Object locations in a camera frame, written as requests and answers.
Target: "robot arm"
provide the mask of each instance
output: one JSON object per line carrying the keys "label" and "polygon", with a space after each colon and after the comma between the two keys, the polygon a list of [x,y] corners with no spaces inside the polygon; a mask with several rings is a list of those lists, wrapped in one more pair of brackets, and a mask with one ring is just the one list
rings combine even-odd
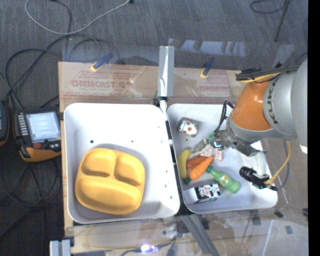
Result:
{"label": "robot arm", "polygon": [[308,154],[308,60],[296,71],[269,78],[245,86],[226,129],[215,134],[215,148],[232,147],[253,156],[259,151],[251,144],[261,139],[298,138],[302,152]]}

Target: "display screen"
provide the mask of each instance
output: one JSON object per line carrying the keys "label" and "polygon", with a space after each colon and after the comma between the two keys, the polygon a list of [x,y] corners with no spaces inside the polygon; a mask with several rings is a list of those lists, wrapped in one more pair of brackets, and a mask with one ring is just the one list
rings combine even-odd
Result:
{"label": "display screen", "polygon": [[61,139],[57,115],[53,112],[25,115],[33,143],[56,141]]}

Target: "white cable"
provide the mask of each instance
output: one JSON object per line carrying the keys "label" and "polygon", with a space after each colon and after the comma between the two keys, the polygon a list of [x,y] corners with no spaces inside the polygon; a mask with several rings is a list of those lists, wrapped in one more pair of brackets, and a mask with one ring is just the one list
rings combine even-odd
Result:
{"label": "white cable", "polygon": [[105,15],[107,15],[107,14],[109,14],[109,13],[111,13],[111,12],[113,12],[113,11],[115,11],[115,10],[123,7],[123,6],[125,6],[127,3],[129,3],[129,1],[130,1],[130,0],[126,0],[123,4],[117,6],[116,8],[113,8],[113,9],[111,9],[111,10],[108,10],[107,12],[105,12],[105,13],[101,14],[100,16],[96,17],[94,20],[92,20],[91,22],[89,22],[89,24],[87,24],[87,25],[84,26],[83,28],[81,28],[81,29],[79,29],[79,30],[77,30],[77,31],[74,31],[74,32],[69,32],[69,33],[62,33],[62,32],[57,32],[57,31],[51,30],[51,29],[45,27],[44,25],[42,25],[41,23],[39,23],[37,20],[35,20],[35,19],[31,16],[31,14],[28,12],[28,3],[30,2],[30,0],[26,0],[25,5],[24,5],[24,9],[25,9],[25,11],[26,11],[26,14],[29,16],[29,18],[30,18],[31,20],[33,20],[35,23],[37,23],[40,27],[44,28],[45,30],[47,30],[47,31],[49,31],[49,32],[52,32],[52,33],[54,33],[54,34],[57,34],[57,35],[69,36],[69,35],[76,34],[76,33],[79,33],[79,32],[81,32],[81,31],[85,30],[87,27],[89,27],[92,23],[94,23],[95,21],[97,21],[97,20],[100,19],[101,17],[103,17],[103,16],[105,16]]}

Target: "orange handheld device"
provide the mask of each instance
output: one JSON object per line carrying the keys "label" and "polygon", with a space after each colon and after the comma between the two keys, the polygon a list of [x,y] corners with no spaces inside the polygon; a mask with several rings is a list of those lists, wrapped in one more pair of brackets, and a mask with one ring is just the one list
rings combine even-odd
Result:
{"label": "orange handheld device", "polygon": [[20,155],[27,162],[40,162],[61,155],[58,109],[18,110],[13,116],[13,135]]}
{"label": "orange handheld device", "polygon": [[6,143],[9,135],[9,120],[5,106],[0,101],[0,147]]}

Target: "bottle label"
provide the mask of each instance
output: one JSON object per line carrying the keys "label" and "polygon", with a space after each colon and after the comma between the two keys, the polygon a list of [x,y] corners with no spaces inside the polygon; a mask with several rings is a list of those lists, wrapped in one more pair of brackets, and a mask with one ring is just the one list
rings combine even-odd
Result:
{"label": "bottle label", "polygon": [[221,177],[219,183],[224,187],[229,182],[230,176],[228,174],[225,174]]}

